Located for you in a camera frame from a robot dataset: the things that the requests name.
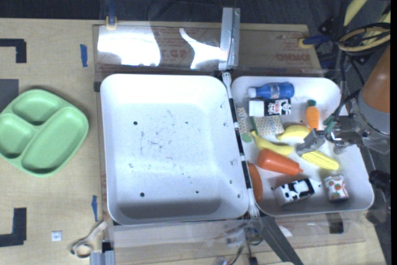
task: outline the blue tape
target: blue tape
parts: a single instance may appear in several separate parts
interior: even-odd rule
[[[319,44],[319,43],[324,43],[328,42],[330,39],[326,35],[314,35],[312,37],[308,37],[304,39],[303,44],[310,45],[310,44]]]
[[[88,66],[88,54],[87,54],[87,46],[84,44],[80,44],[80,55],[81,55],[81,63],[83,64],[83,68]]]
[[[92,207],[92,211],[94,212],[95,222],[98,222],[98,214],[97,214],[98,204],[97,204],[97,196],[96,195],[92,196],[91,207]]]

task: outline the toy banana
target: toy banana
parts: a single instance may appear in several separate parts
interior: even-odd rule
[[[259,150],[270,149],[283,156],[288,156],[294,151],[294,147],[290,145],[276,145],[275,143],[258,136],[254,130],[251,132],[251,135],[254,137]]]
[[[318,150],[304,153],[301,157],[309,163],[315,164],[316,166],[326,170],[339,169],[339,163],[335,159],[330,158]]]
[[[288,126],[284,132],[277,136],[278,140],[283,140],[286,137],[300,137],[305,138],[310,133],[310,128],[303,125]]]

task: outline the green divided plate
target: green divided plate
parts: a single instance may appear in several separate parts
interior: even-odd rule
[[[33,176],[52,176],[77,152],[88,128],[77,107],[32,89],[0,113],[0,156]]]

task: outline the toy bottle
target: toy bottle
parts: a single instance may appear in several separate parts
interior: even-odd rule
[[[294,87],[289,82],[268,83],[259,88],[249,88],[248,96],[250,98],[261,97],[263,99],[289,99],[295,93]]]
[[[276,173],[284,173],[296,176],[298,173],[303,172],[296,161],[291,160],[286,156],[280,155],[270,149],[263,149],[259,153],[257,163],[262,169],[274,171]]]

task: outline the tripod leg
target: tripod leg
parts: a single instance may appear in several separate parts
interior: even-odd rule
[[[266,216],[260,219],[262,222],[261,235],[267,244],[273,249],[283,262],[291,262],[294,265],[303,265],[299,256],[286,239],[273,217]]]

